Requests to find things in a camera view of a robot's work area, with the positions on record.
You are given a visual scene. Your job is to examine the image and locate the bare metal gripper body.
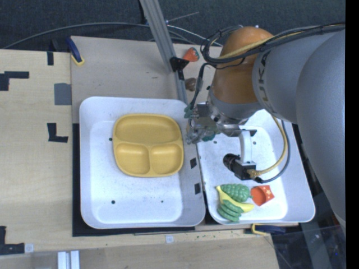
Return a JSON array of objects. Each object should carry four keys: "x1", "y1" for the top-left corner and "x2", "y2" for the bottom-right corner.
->
[{"x1": 192, "y1": 102, "x2": 248, "y2": 140}]

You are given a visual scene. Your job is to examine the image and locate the brown chestnut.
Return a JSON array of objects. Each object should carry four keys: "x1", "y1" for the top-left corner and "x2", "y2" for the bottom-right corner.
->
[{"x1": 185, "y1": 77, "x2": 198, "y2": 92}]

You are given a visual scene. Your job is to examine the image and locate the yellow divided plate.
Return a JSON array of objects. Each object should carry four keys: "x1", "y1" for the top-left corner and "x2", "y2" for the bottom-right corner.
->
[{"x1": 112, "y1": 113, "x2": 185, "y2": 178}]

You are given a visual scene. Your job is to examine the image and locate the white plastic tray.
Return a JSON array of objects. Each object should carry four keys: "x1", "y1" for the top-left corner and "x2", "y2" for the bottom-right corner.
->
[
  {"x1": 195, "y1": 109, "x2": 316, "y2": 225},
  {"x1": 79, "y1": 96, "x2": 207, "y2": 230}
]

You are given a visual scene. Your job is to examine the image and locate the yellow banana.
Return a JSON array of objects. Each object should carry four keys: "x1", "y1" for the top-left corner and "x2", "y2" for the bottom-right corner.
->
[{"x1": 215, "y1": 185, "x2": 255, "y2": 214}]

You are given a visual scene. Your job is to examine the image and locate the red strawberry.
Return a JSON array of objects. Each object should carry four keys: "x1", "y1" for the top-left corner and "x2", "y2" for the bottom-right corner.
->
[{"x1": 182, "y1": 47, "x2": 200, "y2": 63}]

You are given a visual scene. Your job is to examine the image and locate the green grapes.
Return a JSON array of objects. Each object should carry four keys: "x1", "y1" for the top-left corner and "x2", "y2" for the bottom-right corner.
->
[{"x1": 220, "y1": 183, "x2": 252, "y2": 203}]

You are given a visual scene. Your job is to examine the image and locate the green pea pods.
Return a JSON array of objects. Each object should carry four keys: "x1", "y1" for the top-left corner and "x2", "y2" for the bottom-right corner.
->
[{"x1": 217, "y1": 200, "x2": 245, "y2": 223}]

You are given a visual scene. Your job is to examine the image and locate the brown cardboard board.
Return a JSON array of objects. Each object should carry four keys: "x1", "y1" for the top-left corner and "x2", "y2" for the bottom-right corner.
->
[{"x1": 70, "y1": 35, "x2": 300, "y2": 232}]

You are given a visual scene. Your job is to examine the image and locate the black cylinder on white bracket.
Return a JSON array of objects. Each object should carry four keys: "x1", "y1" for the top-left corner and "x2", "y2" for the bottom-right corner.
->
[{"x1": 223, "y1": 129, "x2": 257, "y2": 181}]

